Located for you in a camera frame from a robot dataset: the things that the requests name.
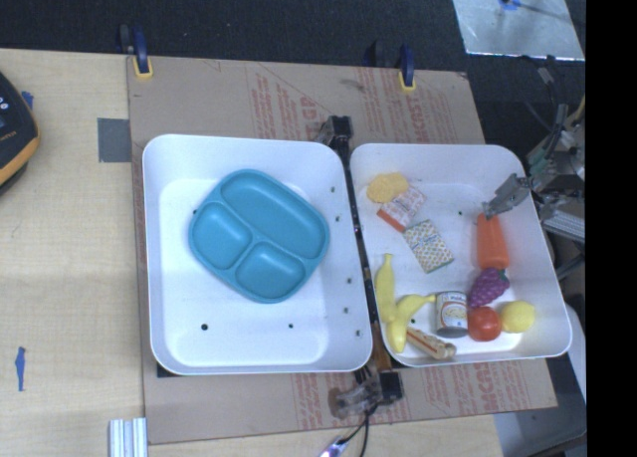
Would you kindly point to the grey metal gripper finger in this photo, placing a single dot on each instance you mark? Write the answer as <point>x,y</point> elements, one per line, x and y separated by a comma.
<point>508,185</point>
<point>497,207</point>

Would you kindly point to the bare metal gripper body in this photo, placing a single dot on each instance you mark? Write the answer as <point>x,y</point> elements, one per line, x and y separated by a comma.
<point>562,183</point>

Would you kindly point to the orange carrot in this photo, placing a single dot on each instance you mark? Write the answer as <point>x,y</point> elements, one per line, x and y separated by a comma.
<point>492,243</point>

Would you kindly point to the white plastic tray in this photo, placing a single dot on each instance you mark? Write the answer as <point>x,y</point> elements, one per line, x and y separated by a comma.
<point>249,340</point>
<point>463,166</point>

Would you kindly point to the yellow patterned carton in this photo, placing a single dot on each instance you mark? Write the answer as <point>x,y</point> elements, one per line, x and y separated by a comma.
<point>428,246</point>

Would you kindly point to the purple grapes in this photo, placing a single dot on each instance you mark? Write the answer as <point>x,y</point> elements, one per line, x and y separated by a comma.
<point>488,288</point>

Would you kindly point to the orange and white packet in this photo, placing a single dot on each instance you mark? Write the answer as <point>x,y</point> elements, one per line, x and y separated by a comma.
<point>405,206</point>

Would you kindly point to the yellow lemon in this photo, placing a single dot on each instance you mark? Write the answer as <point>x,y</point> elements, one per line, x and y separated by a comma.
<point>517,316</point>

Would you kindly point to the yellow ruffled biscuit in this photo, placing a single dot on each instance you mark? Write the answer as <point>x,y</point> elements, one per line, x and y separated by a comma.
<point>385,186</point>

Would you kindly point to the small white and yellow can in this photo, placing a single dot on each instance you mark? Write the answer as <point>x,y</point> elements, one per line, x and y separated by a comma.
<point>452,313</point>

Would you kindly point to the red tomato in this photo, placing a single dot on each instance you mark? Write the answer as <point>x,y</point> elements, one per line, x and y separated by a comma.
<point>484,324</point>

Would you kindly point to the yellow banana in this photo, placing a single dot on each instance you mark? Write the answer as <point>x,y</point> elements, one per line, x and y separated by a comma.
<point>384,291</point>
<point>405,313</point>

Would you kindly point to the thin black and white rod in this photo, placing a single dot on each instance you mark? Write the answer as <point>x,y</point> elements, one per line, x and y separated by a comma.
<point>359,241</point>

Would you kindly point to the sausage in bread bun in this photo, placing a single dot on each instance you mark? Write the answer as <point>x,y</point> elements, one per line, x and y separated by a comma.
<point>430,344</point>

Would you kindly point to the blue divided plate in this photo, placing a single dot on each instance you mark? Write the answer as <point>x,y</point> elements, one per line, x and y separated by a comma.
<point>269,211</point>

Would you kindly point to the brown cardboard board, red print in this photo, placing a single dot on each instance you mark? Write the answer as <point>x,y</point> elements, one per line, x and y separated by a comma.
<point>209,96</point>

